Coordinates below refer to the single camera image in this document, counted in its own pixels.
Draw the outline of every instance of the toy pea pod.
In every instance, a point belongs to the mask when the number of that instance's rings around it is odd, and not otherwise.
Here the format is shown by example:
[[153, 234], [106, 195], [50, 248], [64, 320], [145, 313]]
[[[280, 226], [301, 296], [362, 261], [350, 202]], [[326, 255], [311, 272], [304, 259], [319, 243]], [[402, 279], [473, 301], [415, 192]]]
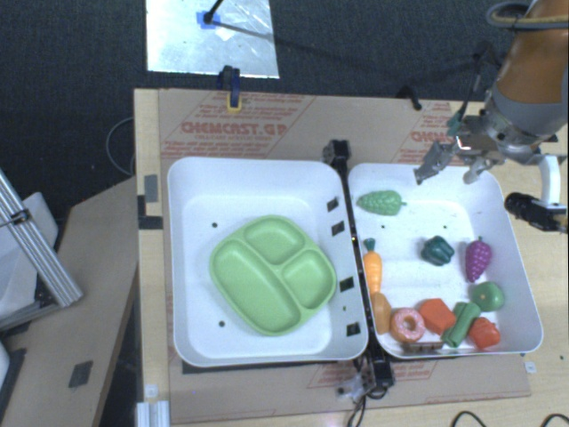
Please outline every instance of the toy pea pod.
[[356, 204], [367, 212], [378, 215], [397, 215], [401, 206], [406, 205], [401, 195], [392, 189], [367, 193]]
[[436, 266], [447, 264], [453, 255], [453, 248], [440, 236], [430, 238], [421, 250], [421, 258]]

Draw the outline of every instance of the blue and yellow clamp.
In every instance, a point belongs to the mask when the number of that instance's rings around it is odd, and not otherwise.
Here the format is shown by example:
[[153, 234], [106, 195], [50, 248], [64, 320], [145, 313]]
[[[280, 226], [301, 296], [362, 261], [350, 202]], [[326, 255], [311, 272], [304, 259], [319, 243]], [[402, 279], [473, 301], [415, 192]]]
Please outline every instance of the blue and yellow clamp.
[[217, 76], [218, 90], [228, 90], [228, 112], [237, 113], [241, 111], [241, 95], [240, 95], [240, 70], [229, 65], [223, 67], [223, 70]]

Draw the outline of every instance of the toy carrot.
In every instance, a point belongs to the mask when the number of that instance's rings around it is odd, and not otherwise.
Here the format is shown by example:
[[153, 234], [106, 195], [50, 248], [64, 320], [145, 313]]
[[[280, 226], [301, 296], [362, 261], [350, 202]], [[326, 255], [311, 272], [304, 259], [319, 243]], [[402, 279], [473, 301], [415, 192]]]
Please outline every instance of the toy carrot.
[[364, 245], [367, 249], [367, 253], [364, 255], [365, 280], [367, 281], [367, 287], [370, 290], [370, 295], [373, 295], [373, 293], [378, 293], [381, 288], [381, 272], [383, 264], [381, 262], [380, 255], [374, 251], [375, 239], [367, 238], [364, 240]]

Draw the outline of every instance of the dark floor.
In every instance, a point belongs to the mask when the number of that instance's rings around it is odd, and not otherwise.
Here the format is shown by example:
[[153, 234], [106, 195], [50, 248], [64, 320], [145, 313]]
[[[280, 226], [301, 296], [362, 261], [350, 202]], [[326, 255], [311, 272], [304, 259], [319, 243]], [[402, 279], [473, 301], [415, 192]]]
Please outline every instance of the dark floor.
[[[246, 79], [244, 90], [393, 97], [410, 85], [422, 98], [462, 100], [476, 44], [504, 54], [511, 42], [486, 10], [531, 0], [269, 1], [281, 78]], [[145, 36], [145, 0], [0, 0], [0, 167], [22, 197], [43, 192], [60, 222], [126, 177], [105, 140], [132, 115], [134, 88], [215, 87], [213, 77], [148, 72]], [[490, 69], [474, 98], [492, 80]], [[129, 165], [130, 125], [111, 149]], [[116, 370], [127, 383], [113, 391], [132, 398], [129, 336]], [[128, 425], [111, 411], [124, 414], [110, 408], [105, 425]]]

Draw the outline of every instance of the wooden edge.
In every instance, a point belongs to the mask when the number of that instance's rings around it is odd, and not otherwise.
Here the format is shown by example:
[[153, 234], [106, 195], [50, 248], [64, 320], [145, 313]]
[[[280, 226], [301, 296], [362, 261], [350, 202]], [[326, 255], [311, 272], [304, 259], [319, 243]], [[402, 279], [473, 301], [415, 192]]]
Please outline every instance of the wooden edge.
[[[134, 91], [137, 196], [145, 196], [145, 179], [156, 176], [160, 185], [160, 134], [157, 90]], [[148, 216], [162, 217], [162, 195], [144, 201]], [[168, 336], [164, 286], [164, 234], [161, 229], [139, 230], [139, 289], [143, 398], [170, 399]]]

